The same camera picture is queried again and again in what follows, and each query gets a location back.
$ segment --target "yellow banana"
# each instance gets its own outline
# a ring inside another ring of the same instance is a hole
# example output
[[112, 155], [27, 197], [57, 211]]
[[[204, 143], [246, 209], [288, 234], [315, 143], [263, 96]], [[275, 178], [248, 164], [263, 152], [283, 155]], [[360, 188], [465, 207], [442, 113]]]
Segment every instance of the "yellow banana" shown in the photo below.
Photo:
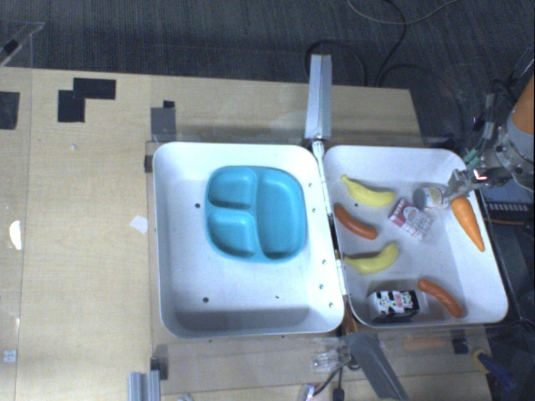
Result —
[[393, 191], [373, 191], [355, 180], [350, 180], [347, 175], [342, 175], [342, 181], [348, 188], [348, 192], [353, 199], [370, 206], [387, 206], [395, 199]]
[[344, 262], [349, 263], [360, 273], [376, 273], [390, 267], [399, 253], [398, 246], [392, 242], [385, 246], [377, 256], [365, 258], [344, 256]]

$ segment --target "blue divided plate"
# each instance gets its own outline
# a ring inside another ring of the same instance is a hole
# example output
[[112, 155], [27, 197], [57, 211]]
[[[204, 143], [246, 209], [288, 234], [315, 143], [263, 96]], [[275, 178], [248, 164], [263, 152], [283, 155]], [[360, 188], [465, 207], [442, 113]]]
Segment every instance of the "blue divided plate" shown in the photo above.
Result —
[[221, 255], [280, 261], [304, 247], [303, 190], [288, 172], [263, 166], [225, 166], [206, 188], [206, 233]]

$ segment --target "toy sausage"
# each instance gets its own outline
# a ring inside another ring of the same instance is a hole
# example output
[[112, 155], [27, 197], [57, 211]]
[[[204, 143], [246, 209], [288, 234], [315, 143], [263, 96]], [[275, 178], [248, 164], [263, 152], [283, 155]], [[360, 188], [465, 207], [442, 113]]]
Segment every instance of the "toy sausage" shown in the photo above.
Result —
[[457, 303], [456, 299], [440, 285], [436, 285], [434, 282], [428, 281], [427, 279], [420, 279], [418, 281], [418, 288], [423, 292], [427, 292], [433, 297], [436, 297], [436, 299], [441, 302], [454, 317], [462, 317], [463, 311], [461, 305]]
[[336, 204], [334, 206], [334, 214], [340, 223], [342, 223], [346, 229], [352, 231], [355, 235], [359, 235], [370, 240], [377, 237], [377, 230], [374, 227], [367, 226], [360, 221], [356, 221], [340, 204]]

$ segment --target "toy carrot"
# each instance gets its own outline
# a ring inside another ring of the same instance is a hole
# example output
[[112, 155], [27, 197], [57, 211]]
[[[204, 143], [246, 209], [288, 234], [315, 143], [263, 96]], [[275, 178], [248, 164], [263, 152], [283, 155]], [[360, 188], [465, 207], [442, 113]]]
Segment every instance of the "toy carrot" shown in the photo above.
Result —
[[468, 237], [479, 248], [479, 251], [485, 251], [485, 244], [470, 201], [464, 196], [456, 197], [451, 201], [451, 210]]

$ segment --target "snack package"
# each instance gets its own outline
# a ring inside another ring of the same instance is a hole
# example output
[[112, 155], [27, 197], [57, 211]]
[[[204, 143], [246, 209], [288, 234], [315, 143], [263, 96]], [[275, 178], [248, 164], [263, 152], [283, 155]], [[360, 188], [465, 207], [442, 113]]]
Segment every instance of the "snack package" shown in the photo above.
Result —
[[377, 291], [369, 295], [368, 306], [376, 323], [406, 322], [420, 310], [415, 291]]
[[424, 238], [429, 231], [433, 220], [424, 212], [420, 211], [407, 199], [401, 198], [395, 205], [389, 216], [397, 226], [401, 227], [409, 235], [419, 239]]

